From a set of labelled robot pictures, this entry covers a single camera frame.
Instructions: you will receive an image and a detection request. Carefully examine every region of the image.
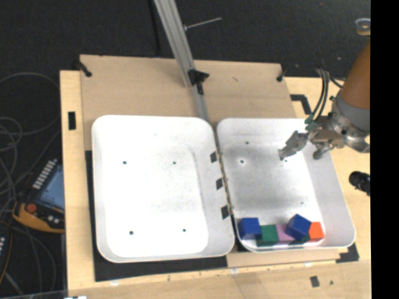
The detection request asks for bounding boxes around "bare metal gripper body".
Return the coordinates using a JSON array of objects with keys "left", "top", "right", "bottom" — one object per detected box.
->
[{"left": 306, "top": 112, "right": 372, "bottom": 154}]

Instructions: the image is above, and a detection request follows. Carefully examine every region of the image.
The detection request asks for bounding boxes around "white plastic tray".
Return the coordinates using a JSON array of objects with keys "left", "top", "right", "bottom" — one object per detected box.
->
[
  {"left": 215, "top": 117, "right": 357, "bottom": 254},
  {"left": 90, "top": 114, "right": 236, "bottom": 264}
]

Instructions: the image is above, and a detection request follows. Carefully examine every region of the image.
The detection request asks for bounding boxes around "blue cube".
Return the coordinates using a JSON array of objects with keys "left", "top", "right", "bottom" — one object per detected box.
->
[
  {"left": 285, "top": 213, "right": 312, "bottom": 241},
  {"left": 237, "top": 217, "right": 262, "bottom": 240}
]

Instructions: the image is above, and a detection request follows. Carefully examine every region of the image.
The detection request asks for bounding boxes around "orange cube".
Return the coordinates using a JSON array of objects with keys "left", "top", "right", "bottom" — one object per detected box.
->
[{"left": 308, "top": 221, "right": 325, "bottom": 242}]

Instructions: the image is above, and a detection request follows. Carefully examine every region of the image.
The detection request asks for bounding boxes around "pink cube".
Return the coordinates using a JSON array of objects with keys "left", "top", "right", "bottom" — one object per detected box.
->
[{"left": 276, "top": 223, "right": 296, "bottom": 246}]

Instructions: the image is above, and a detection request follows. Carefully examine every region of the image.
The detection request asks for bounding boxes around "green cube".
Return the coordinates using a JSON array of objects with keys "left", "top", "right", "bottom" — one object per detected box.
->
[{"left": 256, "top": 224, "right": 279, "bottom": 247}]

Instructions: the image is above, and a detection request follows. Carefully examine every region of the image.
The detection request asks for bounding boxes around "pale wood board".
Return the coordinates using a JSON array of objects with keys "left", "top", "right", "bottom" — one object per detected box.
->
[{"left": 79, "top": 54, "right": 350, "bottom": 268}]

